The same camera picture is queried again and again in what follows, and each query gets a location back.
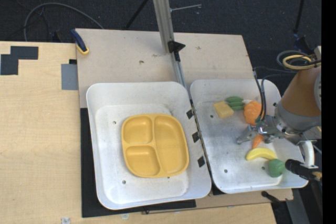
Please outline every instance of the gray cable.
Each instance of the gray cable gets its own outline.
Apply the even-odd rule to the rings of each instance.
[[[69,5],[66,5],[66,4],[62,4],[62,3],[56,3],[56,2],[50,2],[50,3],[44,3],[44,4],[41,4],[41,5],[38,5],[37,7],[33,8],[30,13],[28,14],[27,18],[26,18],[26,21],[25,21],[25,24],[24,24],[24,36],[25,36],[25,40],[28,41],[27,39],[27,23],[30,19],[30,16],[32,15],[32,13],[35,12],[35,10],[37,10],[38,8],[41,8],[41,7],[44,7],[44,6],[47,6],[47,5],[56,5],[56,6],[63,6],[63,7],[66,7],[66,8],[70,8],[70,9],[73,9],[77,12],[79,12],[80,14],[84,15],[85,17],[89,18],[90,20],[92,20],[93,22],[95,22],[101,29],[104,29],[100,23],[98,23],[96,20],[94,20],[93,18],[91,18],[89,15],[85,14],[84,12],[81,12],[80,10],[74,8],[74,7],[71,7]]]

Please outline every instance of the yellow plate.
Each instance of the yellow plate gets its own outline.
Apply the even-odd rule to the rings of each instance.
[[[189,164],[188,146],[180,122],[166,114],[141,114],[122,124],[121,141],[128,169],[139,177],[169,177]]]

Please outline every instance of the wooden table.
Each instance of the wooden table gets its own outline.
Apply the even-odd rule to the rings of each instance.
[[[135,46],[140,39],[151,47],[160,48],[159,33],[135,31],[78,29],[92,56],[96,54],[93,43],[106,43],[113,37],[114,42],[123,42],[123,48]],[[251,66],[241,36],[207,35],[209,42],[204,44],[202,34],[175,34],[178,42],[189,41],[192,45],[181,51],[183,70],[187,84],[197,78],[194,68],[200,71],[199,78],[229,77],[234,70],[235,78],[251,76]],[[225,46],[226,54],[218,57],[226,63],[223,69],[216,61],[211,66],[199,63],[197,57],[209,57],[210,44],[217,40]],[[62,223],[69,217],[70,223],[276,223],[270,201],[260,193],[241,193],[207,197],[196,201],[195,209],[178,212],[156,212],[144,215],[135,212],[124,216],[102,216],[82,218],[81,214],[81,156],[80,156],[80,102],[86,83],[92,83],[95,76],[84,76],[88,65],[85,56],[79,55],[75,44],[51,44],[40,42],[0,42],[0,54],[10,54],[11,46],[38,47],[38,60],[19,60],[18,75],[0,76],[0,216],[2,223]],[[137,49],[131,55],[138,54],[134,62],[124,66],[133,66],[135,76],[144,65],[158,64],[158,59],[166,56],[160,51],[142,55]],[[113,59],[118,63],[126,52],[114,51]],[[61,65],[69,59],[78,60],[79,90],[63,90]],[[122,66],[114,66],[116,81],[126,78],[120,75]],[[95,68],[91,65],[91,74]],[[168,76],[174,75],[166,69]],[[269,191],[280,200],[293,199],[291,189]]]

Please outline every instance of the white tray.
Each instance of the white tray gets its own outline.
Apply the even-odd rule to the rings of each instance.
[[[279,91],[268,80],[265,80],[264,86],[267,114],[274,115],[273,103],[280,100]],[[264,158],[245,160],[251,142],[240,145],[236,142],[247,126],[243,112],[235,111],[232,116],[220,119],[213,107],[215,102],[237,95],[260,102],[257,84],[253,79],[197,80],[191,85],[191,96],[216,187],[225,193],[304,187],[308,181],[288,170],[280,177],[271,177],[268,174],[268,160]],[[291,158],[304,163],[300,148],[286,139],[276,138],[270,144],[262,142],[262,146],[272,149],[282,161]]]
[[[202,198],[211,189],[187,90],[177,82],[97,83],[87,91],[93,162],[97,196],[109,209],[125,209],[162,202]],[[182,124],[186,136],[189,165],[181,174],[163,178],[141,178],[127,168],[121,143],[122,123],[132,115],[162,113]]]

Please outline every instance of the yellow cable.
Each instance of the yellow cable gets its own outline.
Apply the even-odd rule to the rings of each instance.
[[[293,59],[293,58],[301,58],[301,59],[305,59],[309,62],[311,62],[311,59],[307,56],[303,56],[303,55],[291,55],[291,56],[287,56],[282,60],[282,63],[285,67],[290,68],[290,69],[296,69],[296,70],[305,70],[305,69],[310,69],[313,67],[318,67],[321,65],[321,63],[313,63],[311,65],[307,65],[307,66],[293,66],[290,65],[289,63],[287,63],[287,60]]]

